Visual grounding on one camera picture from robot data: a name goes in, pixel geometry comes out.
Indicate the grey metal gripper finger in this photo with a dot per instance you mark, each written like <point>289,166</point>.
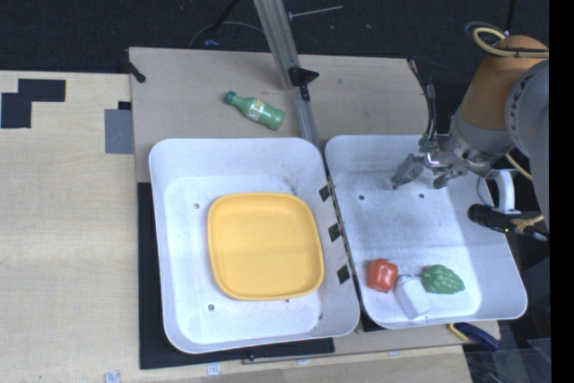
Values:
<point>444,178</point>
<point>406,171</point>

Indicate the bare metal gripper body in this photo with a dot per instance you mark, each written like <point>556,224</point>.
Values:
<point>449,156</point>

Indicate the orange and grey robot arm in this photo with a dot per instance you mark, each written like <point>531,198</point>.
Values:
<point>498,89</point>

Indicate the white plastic tray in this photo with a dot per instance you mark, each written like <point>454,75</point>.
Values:
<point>417,220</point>
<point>188,237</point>

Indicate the green grapes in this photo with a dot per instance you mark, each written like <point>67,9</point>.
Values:
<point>441,279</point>

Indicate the orange bell pepper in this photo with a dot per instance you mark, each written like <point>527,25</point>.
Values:
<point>382,275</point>

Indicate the white carton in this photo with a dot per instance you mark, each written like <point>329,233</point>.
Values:
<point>413,297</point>

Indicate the yellow plate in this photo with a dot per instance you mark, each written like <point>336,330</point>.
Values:
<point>265,246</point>

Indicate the green plastic bottle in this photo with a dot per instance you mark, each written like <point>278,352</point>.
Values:
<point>258,110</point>

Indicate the pale wood board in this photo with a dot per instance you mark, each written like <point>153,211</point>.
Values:
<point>188,103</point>

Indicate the black cylinder on white bracket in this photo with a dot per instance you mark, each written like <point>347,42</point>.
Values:
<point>493,211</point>

